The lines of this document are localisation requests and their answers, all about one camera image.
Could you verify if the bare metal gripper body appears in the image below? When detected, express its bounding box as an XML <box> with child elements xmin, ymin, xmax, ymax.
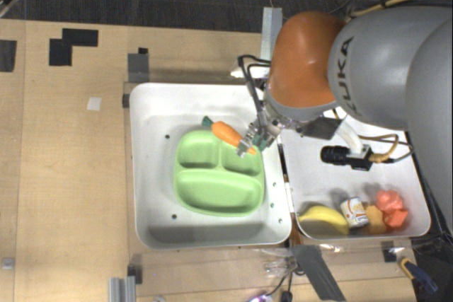
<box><xmin>245</xmin><ymin>116</ymin><xmax>295</xmax><ymax>153</ymax></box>

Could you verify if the orange carrot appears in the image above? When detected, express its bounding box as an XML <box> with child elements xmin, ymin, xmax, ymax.
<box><xmin>201</xmin><ymin>115</ymin><xmax>258</xmax><ymax>156</ymax></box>

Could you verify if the green divided plate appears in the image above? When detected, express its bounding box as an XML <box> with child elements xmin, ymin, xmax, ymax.
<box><xmin>172</xmin><ymin>129</ymin><xmax>267</xmax><ymax>218</ymax></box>

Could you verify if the white plastic tray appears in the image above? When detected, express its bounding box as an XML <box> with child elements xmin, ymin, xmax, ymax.
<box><xmin>129</xmin><ymin>82</ymin><xmax>293</xmax><ymax>251</ymax></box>
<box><xmin>277</xmin><ymin>116</ymin><xmax>432</xmax><ymax>241</ymax></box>

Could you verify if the yellow banana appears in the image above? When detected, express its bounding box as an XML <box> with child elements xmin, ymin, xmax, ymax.
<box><xmin>297</xmin><ymin>205</ymin><xmax>351</xmax><ymax>238</ymax></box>

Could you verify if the white and orange can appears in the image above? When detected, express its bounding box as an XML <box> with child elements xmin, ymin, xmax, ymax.
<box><xmin>340</xmin><ymin>197</ymin><xmax>371</xmax><ymax>229</ymax></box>

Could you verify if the salmon pink lumpy toy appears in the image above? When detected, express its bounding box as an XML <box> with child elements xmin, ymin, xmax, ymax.
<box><xmin>374</xmin><ymin>189</ymin><xmax>405</xmax><ymax>214</ymax></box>

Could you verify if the yellow-orange biscuit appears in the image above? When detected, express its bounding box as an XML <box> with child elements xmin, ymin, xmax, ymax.
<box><xmin>364</xmin><ymin>204</ymin><xmax>388</xmax><ymax>236</ymax></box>

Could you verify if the salmon pink block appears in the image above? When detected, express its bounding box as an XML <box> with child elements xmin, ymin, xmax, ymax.
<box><xmin>383</xmin><ymin>209</ymin><xmax>409</xmax><ymax>232</ymax></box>

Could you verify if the black cylinder on white bracket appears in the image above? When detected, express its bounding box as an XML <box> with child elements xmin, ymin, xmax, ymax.
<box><xmin>320</xmin><ymin>118</ymin><xmax>374</xmax><ymax>173</ymax></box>

